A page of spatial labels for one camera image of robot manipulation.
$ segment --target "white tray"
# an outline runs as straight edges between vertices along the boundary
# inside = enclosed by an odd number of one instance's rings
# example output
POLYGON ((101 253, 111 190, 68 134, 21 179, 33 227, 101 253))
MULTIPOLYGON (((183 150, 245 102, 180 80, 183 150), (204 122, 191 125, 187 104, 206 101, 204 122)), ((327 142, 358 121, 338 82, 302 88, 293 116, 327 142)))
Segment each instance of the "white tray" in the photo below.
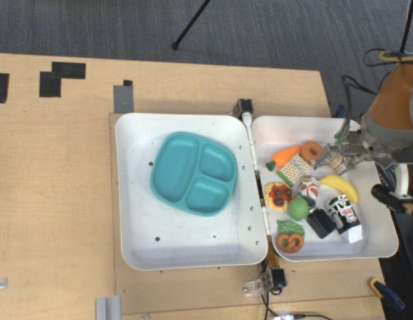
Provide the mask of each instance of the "white tray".
POLYGON ((246 129, 230 116, 127 114, 116 126, 121 243, 140 270, 253 265, 267 240, 246 129), (227 206, 203 217, 159 201, 149 181, 155 157, 171 133, 187 131, 229 149, 238 164, 227 206))
MULTIPOLYGON (((252 125, 252 136, 256 143, 256 154, 261 170, 263 187, 268 183, 282 181, 276 173, 270 172, 264 166, 270 161, 273 153, 291 145, 302 145, 305 141, 313 140, 321 144, 334 143, 334 134, 341 128, 342 119, 325 119, 311 117, 259 117, 252 125)), ((358 125, 351 122, 352 130, 358 125)), ((334 173, 323 166, 311 172, 318 178, 334 173)), ((337 231, 324 239, 312 230, 306 220, 298 222, 305 231, 304 246, 297 253, 288 254, 275 249, 289 261, 317 261, 329 259, 352 259, 367 257, 389 257, 398 249, 398 237, 389 210, 371 195, 371 188, 380 183, 375 164, 361 163, 357 168, 345 173, 346 178, 355 186, 358 192, 358 202, 354 205, 355 212, 362 222, 364 239, 349 244, 337 231)), ((330 187, 320 187, 317 205, 323 205, 338 194, 330 187)), ((274 211, 268 207, 268 220, 272 236, 278 233, 277 220, 290 219, 287 212, 274 211)))

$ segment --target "toy carrot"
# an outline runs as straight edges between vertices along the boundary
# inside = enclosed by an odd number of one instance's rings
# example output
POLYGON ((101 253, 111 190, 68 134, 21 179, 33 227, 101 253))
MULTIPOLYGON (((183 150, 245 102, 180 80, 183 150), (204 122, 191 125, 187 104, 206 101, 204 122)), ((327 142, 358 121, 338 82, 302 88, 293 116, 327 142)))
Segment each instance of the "toy carrot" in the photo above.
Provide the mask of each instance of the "toy carrot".
POLYGON ((273 171, 273 169, 277 167, 282 167, 285 165, 289 159, 291 159, 297 152, 301 149, 300 145, 292 146, 289 148, 282 149, 279 152, 276 152, 272 156, 272 160, 266 164, 266 167, 269 171, 273 171))

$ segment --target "toy banana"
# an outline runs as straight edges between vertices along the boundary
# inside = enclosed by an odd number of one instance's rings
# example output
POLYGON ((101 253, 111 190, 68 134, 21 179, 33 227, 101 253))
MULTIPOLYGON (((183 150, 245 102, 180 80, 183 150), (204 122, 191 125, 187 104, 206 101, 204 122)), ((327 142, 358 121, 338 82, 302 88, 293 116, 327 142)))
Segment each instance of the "toy banana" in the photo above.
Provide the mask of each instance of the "toy banana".
POLYGON ((358 194, 353 185, 339 175, 329 174, 323 177, 320 182, 324 185, 331 186, 341 193, 345 194, 351 203, 358 202, 358 194))

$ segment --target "black cable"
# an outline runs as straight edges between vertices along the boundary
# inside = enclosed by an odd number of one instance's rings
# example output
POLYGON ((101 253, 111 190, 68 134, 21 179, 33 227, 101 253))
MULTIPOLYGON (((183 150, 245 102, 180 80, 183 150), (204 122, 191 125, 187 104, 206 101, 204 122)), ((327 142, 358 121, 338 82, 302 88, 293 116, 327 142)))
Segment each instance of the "black cable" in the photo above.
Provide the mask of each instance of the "black cable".
POLYGON ((282 288, 278 288, 278 289, 272 290, 270 292, 272 293, 272 295, 278 296, 282 293, 282 288))
POLYGON ((347 110, 346 110, 346 118, 344 119, 344 124, 341 129, 344 129, 348 126, 351 118, 352 118, 352 96, 350 94, 350 89, 348 88, 348 84, 346 82, 346 78, 348 76, 341 76, 342 84, 344 86, 344 92, 346 93, 346 102, 347 102, 347 110))
POLYGON ((266 314, 264 314, 264 320, 267 320, 268 312, 270 312, 274 317, 277 317, 278 315, 274 311, 272 311, 268 306, 268 292, 266 292, 266 300, 267 301, 264 300, 264 296, 262 296, 262 295, 261 295, 261 299, 262 299, 262 302, 264 303, 264 306, 266 306, 266 314))
POLYGON ((384 81, 386 80, 387 76, 389 76, 389 74, 391 74, 390 72, 387 72, 383 78, 381 78, 380 84, 378 85, 378 89, 377 91, 380 91, 382 84, 384 83, 384 81))
POLYGON ((330 317, 326 317, 325 315, 321 314, 303 314, 304 317, 320 317, 322 319, 332 320, 330 317))
POLYGON ((383 62, 379 62, 379 63, 369 64, 369 63, 365 62, 366 56, 367 56, 369 53, 373 52, 373 51, 383 52, 383 51, 385 51, 385 49, 382 49, 381 47, 375 47, 375 48, 373 48, 373 49, 367 50, 367 52, 364 53, 364 57, 363 57, 363 59, 362 59, 362 62, 363 62, 363 64, 364 64, 365 66, 367 66, 367 67, 377 67, 377 66, 380 66, 380 65, 393 64, 393 63, 387 63, 387 62, 384 62, 384 63, 383 63, 383 62))
POLYGON ((357 90, 363 91, 364 93, 369 93, 369 94, 371 94, 371 95, 376 95, 376 92, 375 92, 375 91, 373 91, 373 90, 365 87, 364 85, 360 84, 360 83, 357 82, 357 80, 355 80, 352 76, 344 75, 343 77, 344 77, 344 80, 349 79, 349 80, 352 81, 352 83, 347 83, 350 87, 353 87, 353 88, 355 88, 355 89, 357 89, 357 90))
POLYGON ((362 62, 365 66, 367 67, 379 67, 382 65, 394 65, 394 64, 398 64, 398 63, 403 63, 403 64, 411 64, 413 65, 413 59, 411 58, 411 60, 408 60, 409 57, 412 57, 413 54, 408 54, 408 53, 403 53, 403 52, 391 52, 391 51, 387 51, 385 49, 382 49, 380 47, 375 47, 373 49, 369 49, 364 53, 364 56, 362 58, 362 62), (373 52, 373 51, 379 51, 381 56, 383 56, 383 58, 387 59, 384 61, 380 61, 377 63, 367 63, 366 62, 366 56, 373 52))

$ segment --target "teal plate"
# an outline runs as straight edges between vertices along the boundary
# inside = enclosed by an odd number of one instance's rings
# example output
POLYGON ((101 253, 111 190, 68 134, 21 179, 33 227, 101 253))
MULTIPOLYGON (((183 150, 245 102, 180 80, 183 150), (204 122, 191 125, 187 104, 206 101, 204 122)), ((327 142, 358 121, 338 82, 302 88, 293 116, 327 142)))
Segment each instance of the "teal plate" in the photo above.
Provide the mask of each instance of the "teal plate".
POLYGON ((236 172, 236 159, 228 149, 178 132, 169 135, 159 150, 151 189, 168 205, 197 215, 215 215, 232 195, 236 172))

